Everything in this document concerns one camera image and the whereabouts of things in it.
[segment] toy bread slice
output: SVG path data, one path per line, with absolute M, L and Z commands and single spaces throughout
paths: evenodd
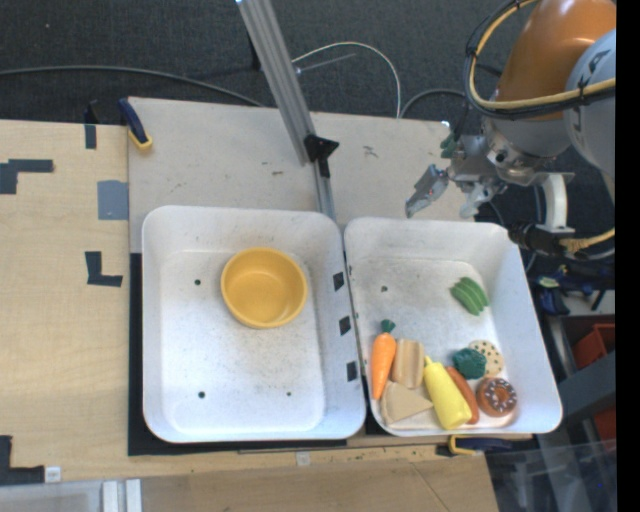
M 426 411 L 433 404 L 397 382 L 387 382 L 380 400 L 380 413 L 387 425 Z

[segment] toy food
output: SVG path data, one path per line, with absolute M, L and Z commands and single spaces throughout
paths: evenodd
M 469 404 L 444 369 L 425 356 L 424 383 L 442 428 L 449 430 L 467 423 L 472 416 Z
M 451 295 L 472 315 L 478 316 L 489 305 L 482 287 L 470 277 L 461 278 L 449 288 Z
M 467 423 L 469 425 L 475 425 L 480 419 L 480 410 L 478 409 L 478 400 L 476 400 L 475 393 L 471 389 L 471 386 L 469 386 L 467 380 L 453 366 L 447 366 L 446 370 L 455 385 L 458 386 L 467 404 L 469 404 L 469 409 L 471 409 L 471 419 L 467 421 Z
M 380 414 L 387 425 L 431 409 L 433 403 L 397 382 L 387 382 L 380 400 Z
M 499 377 L 484 379 L 476 390 L 476 398 L 480 410 L 493 417 L 506 416 L 518 403 L 513 386 Z
M 373 340 L 371 349 L 371 396 L 380 400 L 384 387 L 389 379 L 391 365 L 396 355 L 396 340 L 391 331 L 396 325 L 391 320 L 383 320 L 382 332 Z
M 498 375 L 504 368 L 504 358 L 493 343 L 486 340 L 476 340 L 469 343 L 469 348 L 477 350 L 487 359 L 485 376 L 493 377 Z
M 463 348 L 453 354 L 453 366 L 465 379 L 479 379 L 484 377 L 487 358 L 477 350 Z
M 424 368 L 424 347 L 419 341 L 399 339 L 396 357 L 391 366 L 391 380 L 409 389 L 415 389 L 422 382 Z

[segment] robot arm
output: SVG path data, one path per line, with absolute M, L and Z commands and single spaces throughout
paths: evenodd
M 512 239 L 526 246 L 527 240 L 544 238 L 548 243 L 541 252 L 551 253 L 547 249 L 553 246 L 559 253 L 564 246 L 558 238 L 573 234 L 566 226 L 564 188 L 573 175 L 547 172 L 547 164 L 573 145 L 615 180 L 616 6 L 610 0 L 540 0 L 491 100 L 482 99 L 474 83 L 478 55 L 500 23 L 535 1 L 506 3 L 474 33 L 465 62 L 465 92 L 468 103 L 483 115 L 481 133 L 453 132 L 442 145 L 450 165 L 442 171 L 430 166 L 405 209 L 411 217 L 449 181 L 467 195 L 462 217 L 474 215 L 480 204 L 511 185 L 541 186 L 548 205 L 545 223 L 520 226 Z

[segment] white cable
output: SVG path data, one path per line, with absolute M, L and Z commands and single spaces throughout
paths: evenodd
M 358 43 L 358 42 L 355 42 L 355 41 L 342 41 L 342 42 L 339 42 L 339 43 L 328 44 L 327 46 L 323 46 L 321 48 L 316 48 L 315 50 L 312 50 L 309 53 L 305 53 L 304 55 L 300 55 L 299 57 L 296 57 L 291 62 L 292 63 L 296 63 L 298 61 L 306 59 L 307 57 L 311 57 L 312 55 L 315 55 L 316 53 L 322 52 L 324 50 L 329 50 L 331 48 L 336 48 L 338 46 L 359 46 L 361 48 L 366 48 L 367 50 L 371 50 L 376 55 L 378 55 L 378 56 L 380 56 L 380 57 L 382 57 L 384 59 L 384 61 L 391 68 L 391 71 L 393 72 L 393 77 L 394 77 L 394 79 L 396 81 L 396 93 L 397 93 L 397 97 L 398 97 L 398 103 L 397 103 L 397 106 L 396 106 L 396 117 L 399 119 L 400 118 L 400 105 L 402 104 L 402 100 L 401 100 L 401 97 L 400 97 L 400 78 L 398 77 L 398 73 L 396 72 L 396 68 L 393 65 L 393 63 L 380 50 L 377 50 L 373 46 L 369 46 L 369 45 L 364 44 L 364 43 Z

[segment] orange carrot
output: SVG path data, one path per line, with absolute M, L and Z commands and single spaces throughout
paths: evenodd
M 478 409 L 478 400 L 476 400 L 475 393 L 471 390 L 471 386 L 467 382 L 467 379 L 456 370 L 453 366 L 447 366 L 447 373 L 453 379 L 453 382 L 456 383 L 460 393 L 469 404 L 469 409 L 471 409 L 471 419 L 467 421 L 469 425 L 475 425 L 478 423 L 480 419 L 480 410 Z
M 396 340 L 391 331 L 396 325 L 391 320 L 382 321 L 382 332 L 376 336 L 371 350 L 371 396 L 380 400 L 389 379 L 389 372 L 396 355 Z

